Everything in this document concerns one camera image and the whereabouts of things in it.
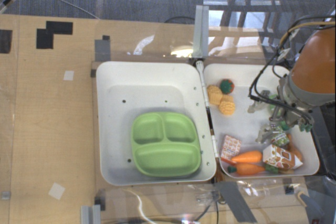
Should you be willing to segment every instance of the yellow cable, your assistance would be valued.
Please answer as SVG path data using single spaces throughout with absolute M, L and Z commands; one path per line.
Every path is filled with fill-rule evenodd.
M 294 30 L 304 27 L 304 26 L 312 26 L 312 25 L 335 25 L 335 22 L 309 22 L 309 23 L 304 23 L 304 24 L 300 24 L 295 27 L 292 27 L 282 36 L 282 38 L 280 39 L 279 45 L 281 46 L 281 44 L 287 38 L 287 36 Z

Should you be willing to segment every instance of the wooden table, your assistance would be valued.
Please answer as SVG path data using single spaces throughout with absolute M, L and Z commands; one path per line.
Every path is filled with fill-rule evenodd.
M 73 34 L 54 35 L 54 49 L 36 49 L 36 29 L 45 29 L 47 20 L 73 22 Z M 102 39 L 103 35 L 110 36 L 112 60 L 171 61 L 170 44 L 165 40 L 176 32 L 180 36 L 183 33 L 189 35 L 193 27 L 1 15 L 0 29 L 13 31 L 10 54 L 0 54 L 0 102 L 4 104 L 4 109 L 0 110 L 0 191 L 11 191 L 10 200 L 0 200 L 0 222 L 80 223 L 80 207 L 93 205 L 99 186 L 115 193 L 123 191 L 100 181 L 97 158 L 95 161 L 94 135 L 97 130 L 94 128 L 94 89 L 90 76 L 95 60 L 95 40 Z M 148 54 L 141 59 L 132 55 L 140 41 L 158 31 L 162 42 L 148 49 Z M 232 60 L 221 58 L 216 61 Z M 73 71 L 73 80 L 64 80 L 66 71 Z M 304 188 L 303 178 L 295 178 L 293 182 Z M 54 183 L 65 188 L 60 199 L 48 194 Z M 175 199 L 176 202 L 182 200 L 182 196 L 194 197 L 192 192 L 181 194 L 184 186 L 175 185 L 171 189 L 166 186 L 164 190 L 159 196 L 166 197 L 170 203 Z M 145 188 L 141 192 L 146 213 L 160 216 L 162 211 L 157 209 L 146 191 Z M 269 219 L 276 219 L 277 223 L 307 222 L 304 207 L 295 196 L 288 198 L 283 191 L 264 199 L 246 199 L 260 223 L 269 223 Z M 130 198 L 129 203 L 127 201 L 123 203 L 129 207 L 134 198 Z M 118 215 L 117 204 L 115 202 L 109 212 L 102 213 L 106 223 L 113 214 Z M 219 209 L 220 223 L 224 220 L 225 223 L 235 223 L 227 206 Z M 214 208 L 209 211 L 202 223 L 215 223 Z

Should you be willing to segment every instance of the white tape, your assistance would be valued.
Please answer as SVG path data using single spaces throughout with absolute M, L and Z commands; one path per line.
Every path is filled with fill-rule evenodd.
M 74 71 L 65 71 L 63 80 L 73 80 Z
M 57 200 L 60 200 L 64 191 L 65 187 L 62 187 L 60 184 L 54 183 L 49 191 L 49 195 Z

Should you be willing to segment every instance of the brown and white carton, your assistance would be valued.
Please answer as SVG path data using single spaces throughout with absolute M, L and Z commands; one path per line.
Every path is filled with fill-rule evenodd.
M 303 164 L 295 154 L 275 145 L 269 145 L 262 154 L 264 163 L 282 169 L 296 169 Z

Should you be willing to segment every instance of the green divided plate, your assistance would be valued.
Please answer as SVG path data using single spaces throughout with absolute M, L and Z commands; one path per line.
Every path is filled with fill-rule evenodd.
M 186 176 L 201 164 L 195 125 L 179 113 L 138 116 L 132 125 L 132 153 L 138 170 L 148 176 Z

